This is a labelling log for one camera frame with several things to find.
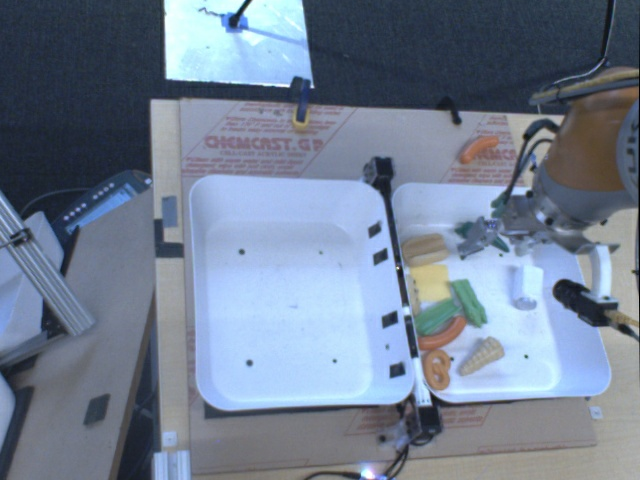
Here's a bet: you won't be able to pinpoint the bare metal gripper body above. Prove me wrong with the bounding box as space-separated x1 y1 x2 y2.
499 192 620 257

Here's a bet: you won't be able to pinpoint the thin black and white rod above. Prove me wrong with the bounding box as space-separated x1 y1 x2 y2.
378 177 435 410

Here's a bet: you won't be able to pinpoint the light green toy vegetable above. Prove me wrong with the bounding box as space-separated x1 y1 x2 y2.
414 298 464 337

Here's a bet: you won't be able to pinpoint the beige toy biscuit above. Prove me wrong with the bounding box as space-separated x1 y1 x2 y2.
405 274 423 316

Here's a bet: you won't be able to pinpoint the beige toy corn cone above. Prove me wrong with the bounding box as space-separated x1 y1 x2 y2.
458 336 506 377

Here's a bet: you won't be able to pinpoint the yellow toy cheese slice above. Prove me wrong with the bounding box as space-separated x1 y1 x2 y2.
409 263 453 304

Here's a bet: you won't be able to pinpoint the black block with thin wires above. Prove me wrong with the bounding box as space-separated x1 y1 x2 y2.
362 155 397 189
398 401 445 448

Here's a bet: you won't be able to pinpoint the white and grey small object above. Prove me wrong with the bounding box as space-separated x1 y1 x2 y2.
509 264 545 312

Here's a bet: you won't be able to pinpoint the orange toy sausage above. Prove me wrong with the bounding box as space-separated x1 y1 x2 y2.
459 135 501 165
416 315 468 352

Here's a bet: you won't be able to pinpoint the white plastic tray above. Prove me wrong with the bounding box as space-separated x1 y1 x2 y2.
188 174 417 413
391 182 613 406

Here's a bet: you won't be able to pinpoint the black cylinder on white bracket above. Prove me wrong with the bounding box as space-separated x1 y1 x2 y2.
551 244 621 329

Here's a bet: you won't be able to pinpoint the tan toy bread bun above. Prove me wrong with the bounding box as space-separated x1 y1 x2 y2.
401 232 449 269

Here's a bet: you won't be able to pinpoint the green toy bean pods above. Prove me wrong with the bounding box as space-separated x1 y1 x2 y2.
450 278 489 329

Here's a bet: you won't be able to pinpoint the orange toy pretzel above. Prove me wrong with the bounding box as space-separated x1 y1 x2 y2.
421 348 453 391

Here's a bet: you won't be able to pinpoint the brown cardboard board red print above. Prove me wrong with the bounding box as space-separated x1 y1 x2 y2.
178 98 599 475

